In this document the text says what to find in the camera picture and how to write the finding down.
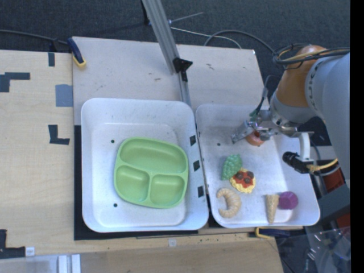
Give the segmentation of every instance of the black bracket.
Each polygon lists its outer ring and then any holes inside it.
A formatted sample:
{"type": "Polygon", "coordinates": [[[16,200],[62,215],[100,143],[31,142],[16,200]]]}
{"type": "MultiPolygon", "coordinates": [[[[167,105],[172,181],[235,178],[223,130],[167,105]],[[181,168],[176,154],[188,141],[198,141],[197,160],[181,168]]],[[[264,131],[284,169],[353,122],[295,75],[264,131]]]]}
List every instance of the black bracket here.
{"type": "Polygon", "coordinates": [[[181,73],[182,81],[187,82],[187,69],[192,65],[191,61],[183,60],[179,57],[173,60],[173,65],[175,66],[176,72],[181,73]]]}
{"type": "Polygon", "coordinates": [[[0,259],[25,257],[25,247],[7,248],[6,230],[0,230],[0,259]]]}

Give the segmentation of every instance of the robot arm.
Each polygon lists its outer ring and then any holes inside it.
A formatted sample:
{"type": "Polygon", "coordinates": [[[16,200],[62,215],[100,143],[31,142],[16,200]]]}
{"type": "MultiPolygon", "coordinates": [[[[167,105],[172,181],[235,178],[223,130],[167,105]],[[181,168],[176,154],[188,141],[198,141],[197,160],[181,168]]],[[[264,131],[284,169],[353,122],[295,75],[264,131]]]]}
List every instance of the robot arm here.
{"type": "MultiPolygon", "coordinates": [[[[309,45],[294,58],[318,53],[324,48],[309,45]]],[[[297,128],[319,116],[344,176],[350,178],[350,52],[294,63],[284,71],[270,108],[259,110],[231,136],[233,143],[258,131],[261,140],[275,134],[301,135],[297,128]]]]}

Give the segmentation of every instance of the silver metal object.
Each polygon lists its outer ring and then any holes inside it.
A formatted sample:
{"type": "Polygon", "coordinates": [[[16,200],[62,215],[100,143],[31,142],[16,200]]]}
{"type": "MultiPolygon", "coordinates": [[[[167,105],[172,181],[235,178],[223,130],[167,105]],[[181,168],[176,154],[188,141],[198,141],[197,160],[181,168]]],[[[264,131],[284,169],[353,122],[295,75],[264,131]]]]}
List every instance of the silver metal object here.
{"type": "Polygon", "coordinates": [[[164,12],[161,0],[142,0],[147,11],[148,18],[151,22],[155,36],[162,49],[163,56],[167,62],[168,69],[171,74],[178,73],[181,99],[183,102],[191,106],[191,99],[187,85],[186,69],[177,69],[176,62],[180,62],[175,40],[172,36],[172,31],[169,26],[169,20],[164,12]]]}

